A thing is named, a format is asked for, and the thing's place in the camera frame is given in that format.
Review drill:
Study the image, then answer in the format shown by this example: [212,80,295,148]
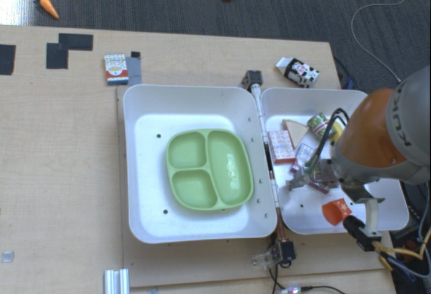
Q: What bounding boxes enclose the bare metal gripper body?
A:
[308,157,341,188]

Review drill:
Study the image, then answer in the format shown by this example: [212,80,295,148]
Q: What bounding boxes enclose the purple packet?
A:
[307,178,331,194]

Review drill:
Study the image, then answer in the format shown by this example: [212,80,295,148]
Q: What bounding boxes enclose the pink and white small carton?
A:
[290,143,318,173]

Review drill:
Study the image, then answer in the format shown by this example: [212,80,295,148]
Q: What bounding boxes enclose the white plastic tray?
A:
[261,87,410,236]
[122,83,279,245]

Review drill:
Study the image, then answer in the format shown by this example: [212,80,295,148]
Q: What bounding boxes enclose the red and white carton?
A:
[267,129,297,165]

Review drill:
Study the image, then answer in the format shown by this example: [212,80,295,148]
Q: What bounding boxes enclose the orange fries packet with star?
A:
[321,198,353,227]

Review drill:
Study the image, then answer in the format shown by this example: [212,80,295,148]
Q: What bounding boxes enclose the yellow packet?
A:
[330,120,345,143]

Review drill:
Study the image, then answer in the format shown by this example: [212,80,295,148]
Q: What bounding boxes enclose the tan bread slice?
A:
[281,118,310,150]

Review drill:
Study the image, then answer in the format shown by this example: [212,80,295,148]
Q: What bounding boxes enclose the green and white can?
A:
[306,112,335,141]

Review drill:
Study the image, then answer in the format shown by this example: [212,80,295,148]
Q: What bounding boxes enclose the green divided plate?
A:
[165,128,255,211]

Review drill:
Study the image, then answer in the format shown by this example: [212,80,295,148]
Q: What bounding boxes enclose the cow print milk carton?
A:
[275,57,321,89]

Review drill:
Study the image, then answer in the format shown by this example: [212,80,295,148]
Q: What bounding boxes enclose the white red blue soup carton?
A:
[103,53,131,86]

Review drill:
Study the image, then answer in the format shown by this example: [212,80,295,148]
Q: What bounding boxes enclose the orange carrot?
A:
[33,0,61,21]

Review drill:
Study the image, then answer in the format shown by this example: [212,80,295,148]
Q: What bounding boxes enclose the black cylinder on white bracket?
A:
[342,196,387,252]

